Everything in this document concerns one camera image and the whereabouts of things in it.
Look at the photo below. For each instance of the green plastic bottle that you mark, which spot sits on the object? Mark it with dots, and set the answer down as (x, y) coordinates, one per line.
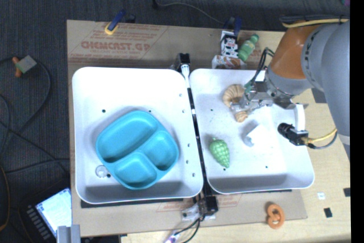
(247, 49)

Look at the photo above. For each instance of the brown cardboard board red print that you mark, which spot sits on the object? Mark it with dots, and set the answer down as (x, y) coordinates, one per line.
(119, 45)

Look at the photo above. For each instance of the grey cube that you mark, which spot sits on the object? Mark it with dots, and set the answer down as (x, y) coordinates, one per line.
(27, 64)

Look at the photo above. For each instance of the orange pretzel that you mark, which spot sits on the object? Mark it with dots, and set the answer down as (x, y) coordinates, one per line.
(275, 216)

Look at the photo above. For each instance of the white plastic tray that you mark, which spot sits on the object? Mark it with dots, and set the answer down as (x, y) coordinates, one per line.
(273, 168)
(125, 88)

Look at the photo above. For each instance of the orange carrot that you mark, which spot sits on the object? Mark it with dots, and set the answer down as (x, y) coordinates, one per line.
(17, 72)

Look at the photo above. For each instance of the tan croissant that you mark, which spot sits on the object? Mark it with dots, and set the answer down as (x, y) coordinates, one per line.
(231, 92)

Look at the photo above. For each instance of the black cylinder on white bracket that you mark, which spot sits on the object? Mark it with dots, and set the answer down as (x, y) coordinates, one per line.
(290, 131)

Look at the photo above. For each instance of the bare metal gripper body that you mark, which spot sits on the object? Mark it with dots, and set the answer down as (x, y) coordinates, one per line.
(260, 95)

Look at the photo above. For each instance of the green grapes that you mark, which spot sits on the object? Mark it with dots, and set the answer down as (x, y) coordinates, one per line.
(220, 150)

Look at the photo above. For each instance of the thin black and white rod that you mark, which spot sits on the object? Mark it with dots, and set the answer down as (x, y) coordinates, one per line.
(191, 99)

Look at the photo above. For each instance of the white and orange biscuit packet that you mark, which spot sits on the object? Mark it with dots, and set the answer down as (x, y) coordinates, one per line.
(227, 62)

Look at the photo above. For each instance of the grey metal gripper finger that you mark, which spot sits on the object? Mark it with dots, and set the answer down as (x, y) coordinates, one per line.
(250, 108)
(235, 107)

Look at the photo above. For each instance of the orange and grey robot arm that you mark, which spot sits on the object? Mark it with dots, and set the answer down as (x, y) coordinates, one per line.
(327, 65)

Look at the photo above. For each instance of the white carton with cow print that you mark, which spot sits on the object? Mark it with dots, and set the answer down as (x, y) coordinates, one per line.
(229, 45)

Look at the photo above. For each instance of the blue divided plate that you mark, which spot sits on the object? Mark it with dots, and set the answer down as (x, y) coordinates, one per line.
(133, 133)

